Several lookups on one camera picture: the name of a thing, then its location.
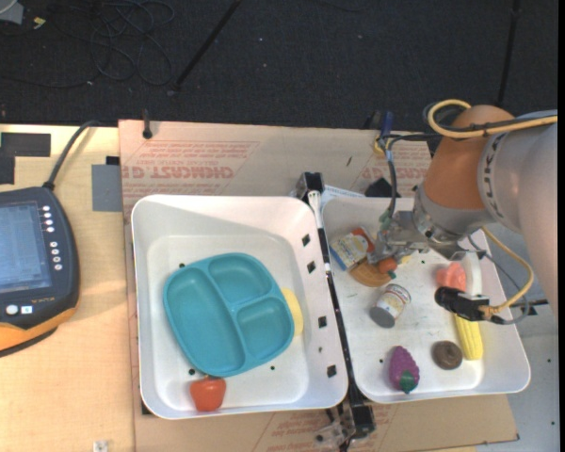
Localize brown doughnut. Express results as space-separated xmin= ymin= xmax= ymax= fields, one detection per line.
xmin=430 ymin=339 xmax=464 ymax=372

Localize purple grapes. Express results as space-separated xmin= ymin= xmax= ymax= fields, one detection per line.
xmin=387 ymin=345 xmax=422 ymax=396

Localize yellow corn cob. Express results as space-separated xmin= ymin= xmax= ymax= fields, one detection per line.
xmin=453 ymin=313 xmax=486 ymax=362

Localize white and blue carton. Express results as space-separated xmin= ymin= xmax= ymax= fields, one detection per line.
xmin=329 ymin=227 xmax=377 ymax=272

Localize pink toy food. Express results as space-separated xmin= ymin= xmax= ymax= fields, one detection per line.
xmin=435 ymin=262 xmax=468 ymax=294

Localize blue divided plate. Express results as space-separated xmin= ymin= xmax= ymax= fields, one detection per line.
xmin=162 ymin=251 xmax=297 ymax=379

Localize black block with thin wires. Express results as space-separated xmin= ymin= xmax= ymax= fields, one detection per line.
xmin=296 ymin=171 xmax=325 ymax=202
xmin=347 ymin=402 xmax=376 ymax=441

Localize thin black and white rod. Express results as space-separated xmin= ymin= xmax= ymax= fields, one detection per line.
xmin=307 ymin=189 xmax=361 ymax=410

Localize black cylinder on white bracket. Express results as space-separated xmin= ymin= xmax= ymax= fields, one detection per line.
xmin=434 ymin=250 xmax=492 ymax=323

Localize orange bell pepper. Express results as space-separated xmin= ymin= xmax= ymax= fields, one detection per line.
xmin=188 ymin=375 xmax=228 ymax=413

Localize yellow banana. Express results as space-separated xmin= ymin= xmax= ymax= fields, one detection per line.
xmin=280 ymin=287 xmax=306 ymax=339

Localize brown bread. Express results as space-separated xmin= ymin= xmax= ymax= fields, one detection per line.
xmin=347 ymin=258 xmax=395 ymax=288

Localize small white can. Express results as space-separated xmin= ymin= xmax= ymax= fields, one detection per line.
xmin=368 ymin=282 xmax=412 ymax=330

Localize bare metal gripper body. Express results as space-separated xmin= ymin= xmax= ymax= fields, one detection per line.
xmin=378 ymin=210 xmax=468 ymax=261

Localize brown cardboard board red print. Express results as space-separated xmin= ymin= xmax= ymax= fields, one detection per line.
xmin=117 ymin=119 xmax=521 ymax=452

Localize white plastic tray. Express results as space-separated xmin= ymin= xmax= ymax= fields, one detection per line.
xmin=130 ymin=193 xmax=350 ymax=421
xmin=320 ymin=196 xmax=533 ymax=405

